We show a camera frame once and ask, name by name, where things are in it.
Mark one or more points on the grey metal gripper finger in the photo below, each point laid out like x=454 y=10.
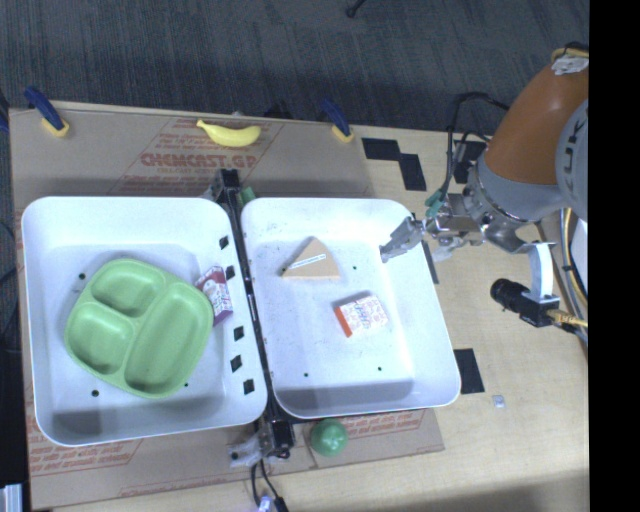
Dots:
x=411 y=227
x=395 y=250

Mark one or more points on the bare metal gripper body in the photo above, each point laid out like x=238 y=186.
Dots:
x=462 y=225

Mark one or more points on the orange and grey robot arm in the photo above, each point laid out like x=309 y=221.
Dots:
x=530 y=145

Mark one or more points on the orange and white carton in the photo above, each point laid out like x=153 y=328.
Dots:
x=362 y=315

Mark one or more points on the tan triangular bread slice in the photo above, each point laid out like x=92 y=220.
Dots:
x=312 y=267

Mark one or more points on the white plastic tray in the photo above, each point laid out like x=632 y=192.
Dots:
x=75 y=225
x=400 y=350

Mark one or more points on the thin black and white rod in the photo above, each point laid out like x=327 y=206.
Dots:
x=252 y=310

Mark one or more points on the small white square piece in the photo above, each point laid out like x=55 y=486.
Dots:
x=498 y=401

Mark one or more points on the maroon and white carton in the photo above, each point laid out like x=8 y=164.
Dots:
x=219 y=295

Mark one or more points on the green round toy fruit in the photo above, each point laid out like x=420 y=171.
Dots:
x=329 y=437

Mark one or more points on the yellow banana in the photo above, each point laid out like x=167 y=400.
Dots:
x=232 y=135

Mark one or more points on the green divided plate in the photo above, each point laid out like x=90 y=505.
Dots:
x=160 y=330

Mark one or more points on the brown cardboard board red print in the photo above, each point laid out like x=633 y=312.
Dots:
x=150 y=150

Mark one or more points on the black cylinder on white bracket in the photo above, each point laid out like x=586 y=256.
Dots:
x=520 y=300

